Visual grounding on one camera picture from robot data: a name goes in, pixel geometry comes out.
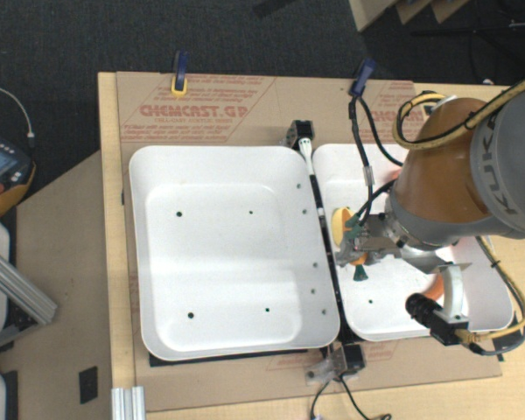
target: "black carpet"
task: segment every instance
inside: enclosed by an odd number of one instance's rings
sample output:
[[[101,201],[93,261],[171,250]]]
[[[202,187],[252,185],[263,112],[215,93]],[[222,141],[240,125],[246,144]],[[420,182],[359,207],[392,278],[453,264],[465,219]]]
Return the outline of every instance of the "black carpet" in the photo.
[[[441,25],[427,9],[403,26],[389,9],[363,33],[348,0],[0,0],[0,87],[34,123],[35,192],[99,148],[100,71],[169,71],[186,49],[198,73],[349,77],[371,56],[375,78],[511,84],[525,75],[524,34],[498,34],[520,61],[480,38],[411,35],[511,17],[525,20],[525,0],[474,0]],[[24,128],[0,95],[0,135],[24,145]]]

